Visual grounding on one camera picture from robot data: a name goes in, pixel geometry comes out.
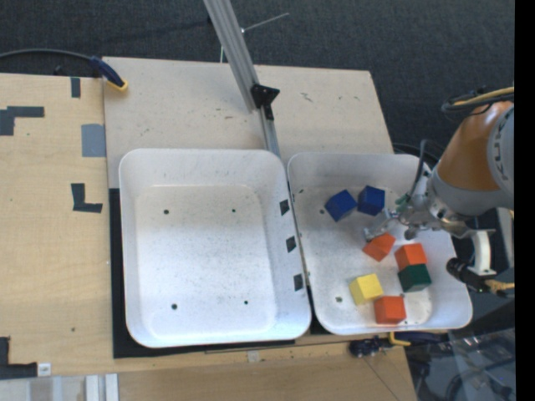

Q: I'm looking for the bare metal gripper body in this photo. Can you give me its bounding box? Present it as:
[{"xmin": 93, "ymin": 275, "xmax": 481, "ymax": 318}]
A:
[{"xmin": 391, "ymin": 196, "xmax": 476, "ymax": 241}]

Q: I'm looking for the orange cube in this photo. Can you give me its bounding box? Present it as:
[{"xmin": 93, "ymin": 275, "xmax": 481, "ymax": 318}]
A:
[
  {"xmin": 372, "ymin": 295, "xmax": 408, "ymax": 326},
  {"xmin": 361, "ymin": 231, "xmax": 397, "ymax": 263},
  {"xmin": 394, "ymin": 242, "xmax": 429, "ymax": 272}
]

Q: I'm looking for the blue cube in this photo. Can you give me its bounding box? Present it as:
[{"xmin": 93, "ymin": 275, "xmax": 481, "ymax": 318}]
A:
[
  {"xmin": 324, "ymin": 188, "xmax": 359, "ymax": 223},
  {"xmin": 356, "ymin": 185, "xmax": 387, "ymax": 217}
]

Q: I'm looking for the green cube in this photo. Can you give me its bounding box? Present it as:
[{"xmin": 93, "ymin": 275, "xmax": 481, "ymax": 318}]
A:
[{"xmin": 396, "ymin": 263, "xmax": 433, "ymax": 294}]

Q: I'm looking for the white plastic tray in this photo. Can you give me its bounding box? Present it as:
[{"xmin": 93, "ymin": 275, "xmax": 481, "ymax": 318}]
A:
[
  {"xmin": 287, "ymin": 152, "xmax": 475, "ymax": 337},
  {"xmin": 118, "ymin": 148, "xmax": 313, "ymax": 349}
]

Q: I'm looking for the yellow cube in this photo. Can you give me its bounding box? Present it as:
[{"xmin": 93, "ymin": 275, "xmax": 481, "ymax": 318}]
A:
[{"xmin": 348, "ymin": 272, "xmax": 385, "ymax": 307}]

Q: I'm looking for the pale wood board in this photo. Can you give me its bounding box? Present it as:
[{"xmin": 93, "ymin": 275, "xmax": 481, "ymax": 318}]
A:
[{"xmin": 102, "ymin": 56, "xmax": 410, "ymax": 373}]

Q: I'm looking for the black cylinder on white bracket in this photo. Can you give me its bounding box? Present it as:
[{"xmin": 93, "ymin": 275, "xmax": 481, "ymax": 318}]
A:
[{"xmin": 446, "ymin": 228, "xmax": 498, "ymax": 295}]

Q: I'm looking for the black block with thin wires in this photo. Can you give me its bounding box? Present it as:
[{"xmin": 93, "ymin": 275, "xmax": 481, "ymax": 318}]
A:
[{"xmin": 349, "ymin": 337, "xmax": 382, "ymax": 358}]

